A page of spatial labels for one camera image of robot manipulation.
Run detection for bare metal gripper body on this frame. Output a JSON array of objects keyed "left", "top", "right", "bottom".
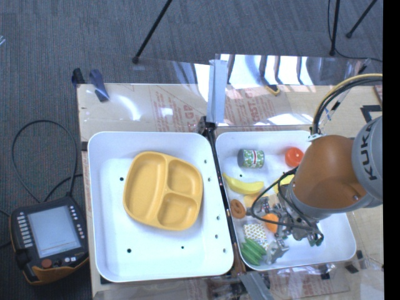
[{"left": 274, "top": 202, "right": 324, "bottom": 246}]

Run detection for green bean pods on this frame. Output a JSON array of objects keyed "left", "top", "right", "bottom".
[{"left": 240, "top": 237, "right": 268, "bottom": 266}]

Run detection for orange carrot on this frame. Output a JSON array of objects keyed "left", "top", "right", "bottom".
[{"left": 261, "top": 212, "right": 280, "bottom": 234}]

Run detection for white and orange patterned packet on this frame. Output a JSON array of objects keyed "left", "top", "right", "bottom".
[{"left": 243, "top": 223, "right": 269, "bottom": 250}]

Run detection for white plastic tray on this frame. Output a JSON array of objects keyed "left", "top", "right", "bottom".
[
  {"left": 214, "top": 130, "right": 358, "bottom": 272},
  {"left": 87, "top": 131, "right": 235, "bottom": 283}
]

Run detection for yellow rounded object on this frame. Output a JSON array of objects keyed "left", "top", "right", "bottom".
[{"left": 273, "top": 173, "right": 296, "bottom": 194}]

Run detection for pale yellow rounded toy food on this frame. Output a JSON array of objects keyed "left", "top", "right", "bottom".
[{"left": 243, "top": 193, "right": 261, "bottom": 209}]

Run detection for brown doughnut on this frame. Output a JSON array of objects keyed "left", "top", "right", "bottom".
[{"left": 229, "top": 199, "right": 248, "bottom": 220}]

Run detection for yellow banana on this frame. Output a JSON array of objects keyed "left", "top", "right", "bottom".
[{"left": 222, "top": 172, "right": 266, "bottom": 196}]

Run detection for orange-red round bottle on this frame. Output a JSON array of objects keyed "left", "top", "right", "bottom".
[{"left": 284, "top": 146, "right": 305, "bottom": 169}]

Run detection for green and white can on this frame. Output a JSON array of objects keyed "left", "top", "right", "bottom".
[{"left": 237, "top": 148, "right": 266, "bottom": 169}]

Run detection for yellow divided plate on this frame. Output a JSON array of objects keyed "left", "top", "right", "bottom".
[{"left": 122, "top": 151, "right": 204, "bottom": 232}]

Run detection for brown cardboard board, red print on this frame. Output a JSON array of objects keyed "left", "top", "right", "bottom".
[{"left": 76, "top": 82, "right": 383, "bottom": 300}]

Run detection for black block with thin wires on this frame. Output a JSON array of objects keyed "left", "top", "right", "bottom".
[{"left": 196, "top": 116, "right": 217, "bottom": 134}]

